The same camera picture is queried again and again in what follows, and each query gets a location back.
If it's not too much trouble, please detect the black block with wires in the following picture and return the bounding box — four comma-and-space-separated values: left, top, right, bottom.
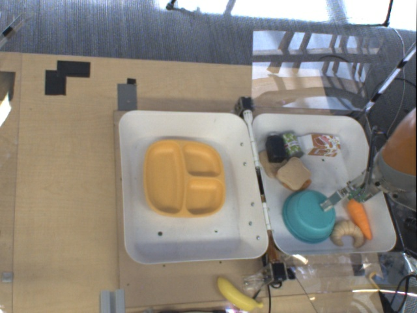
237, 96, 255, 113
266, 261, 290, 289

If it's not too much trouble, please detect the green and white can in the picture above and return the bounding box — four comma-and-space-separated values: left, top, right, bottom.
281, 131, 305, 159

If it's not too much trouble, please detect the thin black and white rod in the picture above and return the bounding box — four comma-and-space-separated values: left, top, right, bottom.
242, 109, 273, 231

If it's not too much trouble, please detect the tan flat biscuit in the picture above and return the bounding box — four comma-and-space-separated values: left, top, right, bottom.
258, 149, 283, 179

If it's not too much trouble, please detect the white plastic tray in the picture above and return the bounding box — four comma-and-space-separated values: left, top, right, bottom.
252, 113, 398, 257
118, 110, 270, 265

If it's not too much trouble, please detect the teal bowl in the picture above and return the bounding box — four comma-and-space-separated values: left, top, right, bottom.
281, 189, 337, 245

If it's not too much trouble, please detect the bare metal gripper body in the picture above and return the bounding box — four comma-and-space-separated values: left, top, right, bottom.
345, 171, 389, 203

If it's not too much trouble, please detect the yellow banana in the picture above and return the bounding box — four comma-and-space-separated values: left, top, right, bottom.
216, 276, 265, 312

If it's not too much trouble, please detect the tan bread slice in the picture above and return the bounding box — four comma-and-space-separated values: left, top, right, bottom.
276, 156, 312, 192

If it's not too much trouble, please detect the beige croissant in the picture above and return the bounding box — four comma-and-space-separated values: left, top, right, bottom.
330, 219, 366, 248

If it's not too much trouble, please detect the orange divided plate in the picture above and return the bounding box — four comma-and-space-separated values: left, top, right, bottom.
143, 138, 227, 218

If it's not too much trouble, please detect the orange carrot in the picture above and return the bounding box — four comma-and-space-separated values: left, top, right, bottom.
345, 198, 373, 241

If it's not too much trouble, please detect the white and orange carton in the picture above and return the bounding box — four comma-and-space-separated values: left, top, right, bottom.
297, 133, 342, 158

